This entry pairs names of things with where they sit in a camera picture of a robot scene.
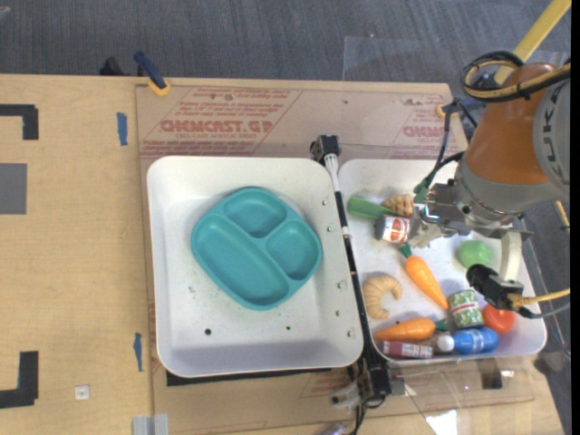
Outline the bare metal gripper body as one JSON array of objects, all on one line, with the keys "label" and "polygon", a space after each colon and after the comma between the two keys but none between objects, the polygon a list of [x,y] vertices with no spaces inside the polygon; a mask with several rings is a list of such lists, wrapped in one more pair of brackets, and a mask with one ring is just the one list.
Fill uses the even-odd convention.
[{"label": "bare metal gripper body", "polygon": [[428,224],[448,227],[453,230],[453,235],[466,236],[474,232],[483,237],[502,238],[507,233],[516,233],[527,237],[526,230],[513,227],[512,217],[502,222],[477,201],[458,199],[464,197],[459,190],[458,186],[440,183],[431,187],[424,203]]}]

